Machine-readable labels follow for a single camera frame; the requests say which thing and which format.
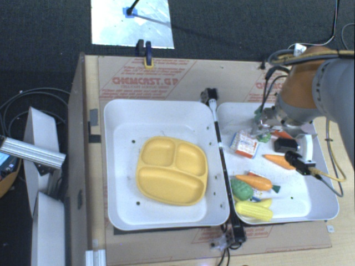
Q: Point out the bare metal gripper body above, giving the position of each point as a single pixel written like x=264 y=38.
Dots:
x=273 y=116

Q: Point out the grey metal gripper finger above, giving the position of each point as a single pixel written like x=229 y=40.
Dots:
x=264 y=129
x=255 y=127

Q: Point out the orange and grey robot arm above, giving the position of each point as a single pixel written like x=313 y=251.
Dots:
x=330 y=87

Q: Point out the small green leafy toy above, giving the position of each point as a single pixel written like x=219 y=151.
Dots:
x=264 y=138

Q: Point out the small orange carrot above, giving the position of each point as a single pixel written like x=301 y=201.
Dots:
x=281 y=134

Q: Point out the white and orange carton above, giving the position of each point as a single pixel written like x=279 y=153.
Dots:
x=245 y=145

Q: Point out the black rectangular block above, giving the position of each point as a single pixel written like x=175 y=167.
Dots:
x=285 y=145

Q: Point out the thin black and white rod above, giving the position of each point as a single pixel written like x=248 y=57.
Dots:
x=222 y=151

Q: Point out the orange carrot with green top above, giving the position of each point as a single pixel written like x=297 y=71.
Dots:
x=256 y=181

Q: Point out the green toy vegetable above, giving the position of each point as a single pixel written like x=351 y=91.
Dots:
x=241 y=190

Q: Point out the white plastic tray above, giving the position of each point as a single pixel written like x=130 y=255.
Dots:
x=124 y=162
x=294 y=201

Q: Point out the yellow corn cob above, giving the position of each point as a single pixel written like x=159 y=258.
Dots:
x=253 y=211

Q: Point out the brown cardboard board red print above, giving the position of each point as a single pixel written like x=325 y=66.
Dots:
x=177 y=76

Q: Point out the yellow divided plate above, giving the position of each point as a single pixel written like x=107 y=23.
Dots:
x=169 y=181

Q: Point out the black cylinder on white bracket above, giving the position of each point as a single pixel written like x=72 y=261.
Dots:
x=300 y=162

